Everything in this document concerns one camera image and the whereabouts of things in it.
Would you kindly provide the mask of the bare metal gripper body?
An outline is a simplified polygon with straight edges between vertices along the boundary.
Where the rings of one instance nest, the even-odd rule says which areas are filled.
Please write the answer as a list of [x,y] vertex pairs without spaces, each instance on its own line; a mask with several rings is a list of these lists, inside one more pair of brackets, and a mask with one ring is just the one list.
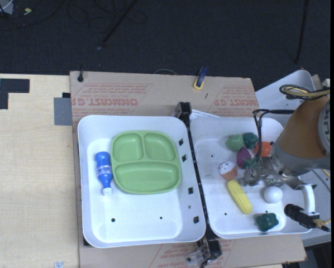
[[256,176],[258,180],[264,181],[267,187],[275,186],[282,187],[289,186],[291,189],[300,189],[302,181],[299,177],[292,174],[283,165],[274,163],[270,157],[262,157],[256,167]]

